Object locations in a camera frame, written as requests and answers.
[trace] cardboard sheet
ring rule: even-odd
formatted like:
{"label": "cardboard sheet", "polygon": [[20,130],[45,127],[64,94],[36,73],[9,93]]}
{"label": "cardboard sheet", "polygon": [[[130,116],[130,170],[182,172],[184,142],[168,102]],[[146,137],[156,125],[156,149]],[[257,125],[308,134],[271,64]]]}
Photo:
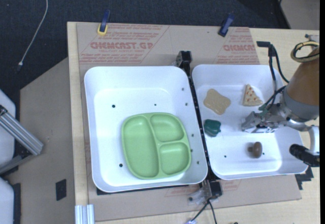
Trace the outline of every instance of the cardboard sheet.
{"label": "cardboard sheet", "polygon": [[[191,67],[199,64],[259,64],[249,28],[230,27],[225,38],[219,27],[109,24],[105,37],[98,23],[77,23],[89,203],[96,221],[193,211],[189,203],[199,185],[98,193],[91,176],[91,156],[83,77],[94,66],[166,66],[175,63],[180,50],[192,53]],[[223,195],[214,207],[232,207],[301,198],[293,175],[221,181]]]}

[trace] white cable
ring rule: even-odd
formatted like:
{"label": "white cable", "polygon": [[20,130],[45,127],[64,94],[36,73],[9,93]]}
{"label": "white cable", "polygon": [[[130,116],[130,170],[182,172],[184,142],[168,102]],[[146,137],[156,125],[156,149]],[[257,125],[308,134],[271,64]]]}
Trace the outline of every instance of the white cable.
{"label": "white cable", "polygon": [[45,9],[45,12],[44,12],[43,18],[42,18],[42,20],[41,20],[39,26],[37,27],[36,32],[35,32],[35,34],[34,34],[32,40],[31,40],[29,46],[27,47],[27,49],[26,49],[26,51],[25,51],[25,53],[24,53],[24,55],[23,55],[21,61],[18,63],[17,70],[20,70],[20,69],[21,69],[21,67],[22,67],[22,65],[23,65],[23,61],[24,61],[24,59],[25,59],[25,57],[26,57],[26,55],[27,55],[27,53],[28,53],[28,51],[29,51],[31,45],[33,44],[33,42],[34,42],[34,40],[35,40],[35,37],[36,37],[37,33],[39,32],[39,29],[40,29],[40,27],[41,27],[41,25],[42,25],[42,23],[43,23],[43,21],[44,21],[44,19],[45,19],[45,16],[46,16],[46,14],[47,14],[47,10],[48,10],[48,0],[46,0],[46,9]]}

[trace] blue clamp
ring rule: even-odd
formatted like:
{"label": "blue clamp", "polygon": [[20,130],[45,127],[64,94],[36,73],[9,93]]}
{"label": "blue clamp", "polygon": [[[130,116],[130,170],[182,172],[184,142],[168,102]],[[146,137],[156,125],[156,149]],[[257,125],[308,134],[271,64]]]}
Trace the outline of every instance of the blue clamp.
{"label": "blue clamp", "polygon": [[97,34],[100,36],[104,36],[107,33],[107,28],[108,28],[108,21],[110,19],[111,11],[106,10],[102,19],[102,23],[99,24],[98,29],[97,29]]}
{"label": "blue clamp", "polygon": [[219,35],[221,35],[222,37],[225,37],[225,35],[228,32],[228,28],[231,25],[231,23],[234,21],[235,17],[233,14],[229,14],[227,19],[224,20],[221,24],[221,28],[218,32]]}

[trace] toy bread slice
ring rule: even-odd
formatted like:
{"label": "toy bread slice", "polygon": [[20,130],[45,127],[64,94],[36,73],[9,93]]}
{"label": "toy bread slice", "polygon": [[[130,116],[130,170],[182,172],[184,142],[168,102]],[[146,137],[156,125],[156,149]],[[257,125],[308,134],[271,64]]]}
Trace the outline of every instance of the toy bread slice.
{"label": "toy bread slice", "polygon": [[262,103],[262,100],[260,100],[260,98],[256,95],[251,85],[247,84],[245,88],[243,106],[258,106]]}
{"label": "toy bread slice", "polygon": [[208,90],[207,96],[203,101],[203,104],[207,108],[212,109],[218,115],[222,115],[226,108],[230,106],[230,103],[230,99],[221,95],[214,89]]}

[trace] green divided plate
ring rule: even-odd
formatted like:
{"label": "green divided plate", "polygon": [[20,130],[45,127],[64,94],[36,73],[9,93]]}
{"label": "green divided plate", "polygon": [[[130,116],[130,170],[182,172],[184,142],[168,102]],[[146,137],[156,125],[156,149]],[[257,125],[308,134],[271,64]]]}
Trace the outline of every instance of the green divided plate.
{"label": "green divided plate", "polygon": [[169,113],[145,113],[122,124],[122,146],[130,171],[140,179],[185,172],[191,152],[182,122]]}

